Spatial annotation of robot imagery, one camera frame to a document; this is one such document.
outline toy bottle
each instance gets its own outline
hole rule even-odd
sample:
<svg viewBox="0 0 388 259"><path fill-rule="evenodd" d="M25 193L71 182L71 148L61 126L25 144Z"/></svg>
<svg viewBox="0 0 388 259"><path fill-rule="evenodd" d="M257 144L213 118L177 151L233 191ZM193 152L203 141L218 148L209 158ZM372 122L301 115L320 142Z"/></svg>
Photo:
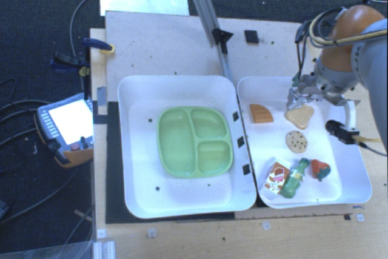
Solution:
<svg viewBox="0 0 388 259"><path fill-rule="evenodd" d="M300 159L298 166L290 171L289 176L281 189L280 195L285 198L293 198L295 196L296 190L298 190L303 181L304 169L309 165L310 161L308 159Z"/></svg>

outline white screen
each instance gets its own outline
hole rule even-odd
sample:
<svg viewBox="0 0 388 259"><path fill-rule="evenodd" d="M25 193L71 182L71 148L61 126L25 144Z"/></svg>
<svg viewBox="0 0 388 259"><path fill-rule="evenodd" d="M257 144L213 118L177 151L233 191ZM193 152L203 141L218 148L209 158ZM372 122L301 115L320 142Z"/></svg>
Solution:
<svg viewBox="0 0 388 259"><path fill-rule="evenodd" d="M93 136L93 114L83 99L52 109L49 114L66 144Z"/></svg>

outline black floor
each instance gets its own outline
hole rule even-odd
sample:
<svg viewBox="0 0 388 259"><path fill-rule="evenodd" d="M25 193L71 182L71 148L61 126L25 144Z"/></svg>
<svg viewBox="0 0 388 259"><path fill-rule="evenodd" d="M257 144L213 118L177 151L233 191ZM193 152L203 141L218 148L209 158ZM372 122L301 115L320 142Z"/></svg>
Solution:
<svg viewBox="0 0 388 259"><path fill-rule="evenodd" d="M22 99L56 102L81 92L76 73L50 71L55 52L70 55L69 22L81 0L0 0L0 107ZM362 0L213 0L218 16L303 22L339 6ZM76 51L82 56L81 39L89 28L103 27L98 0L83 6L75 21ZM195 9L189 1L190 12ZM371 3L387 16L387 5ZM23 107L36 108L36 104ZM31 128L31 113L7 121L2 118L21 111L19 107L0 110L0 143ZM0 145L0 200L12 204L2 219L41 201L60 188L75 169L59 167L44 149L35 133ZM74 210L85 212L91 206L90 165L75 172L57 195L25 215L0 225L0 254L61 245L79 221ZM90 223L85 221L69 243L86 240Z"/></svg>

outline wooden table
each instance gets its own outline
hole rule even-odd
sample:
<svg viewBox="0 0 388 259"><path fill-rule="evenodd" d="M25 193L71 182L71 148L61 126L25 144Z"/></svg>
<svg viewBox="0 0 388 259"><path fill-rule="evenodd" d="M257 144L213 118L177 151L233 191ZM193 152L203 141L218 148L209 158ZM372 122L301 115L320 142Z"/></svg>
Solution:
<svg viewBox="0 0 388 259"><path fill-rule="evenodd" d="M226 27L225 30L235 32L236 37L242 36L238 29L237 31L234 29L236 25L238 27L244 25L245 29L258 30L262 40L261 45L255 48L248 47L244 52L235 43L228 45L230 61L233 64L232 72L234 72L236 81L244 75L271 75L272 71L276 71L276 68L281 69L287 62L289 56L282 55L282 53L293 53L295 50L293 37L298 24L235 19L220 19L220 24L221 27L223 25ZM141 30L132 27L131 35L134 38L139 38L137 32L141 33ZM105 30L92 29L91 37L105 40ZM204 34L203 37L198 41L206 41ZM309 47L309 50L311 58L318 56L318 50L312 47ZM107 83L108 57L98 53L96 49L92 51L92 96L95 101L97 90L109 85ZM276 58L276 63L266 62L268 59L273 61L273 58ZM296 56L294 53L292 59L294 63L289 70L295 73ZM132 68L138 71L122 73L122 75L141 73L141 69L136 64ZM116 93L116 90L108 89L108 93L114 97L112 93ZM370 111L367 90L357 86L354 91L346 94L346 97L361 99L356 109L357 126L362 136L378 137ZM107 113L104 105L99 106L98 110L99 114ZM373 187L370 201L363 204L284 210L269 207L252 208L244 212L237 212L234 220L224 221L106 224L107 126L95 124L94 131L93 166L97 238L114 240L117 258L224 259L279 258L282 256L284 258L326 259L384 258L384 254L388 254L387 158L385 157L375 155L368 150L361 151ZM380 143L373 143L373 147L384 151ZM360 217L363 217L364 221L358 221L357 214L361 215L358 216L359 220ZM350 220L345 220L344 215L350 215ZM157 236L149 237L148 229L156 229Z"/></svg>

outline green divided plate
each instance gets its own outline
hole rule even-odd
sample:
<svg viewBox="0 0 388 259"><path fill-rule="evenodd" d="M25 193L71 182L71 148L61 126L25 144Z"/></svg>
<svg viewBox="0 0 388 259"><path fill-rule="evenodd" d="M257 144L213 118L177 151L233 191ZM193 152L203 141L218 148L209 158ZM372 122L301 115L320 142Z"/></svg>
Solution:
<svg viewBox="0 0 388 259"><path fill-rule="evenodd" d="M215 109L174 107L158 118L158 150L163 167L180 178L212 177L233 162L225 118Z"/></svg>

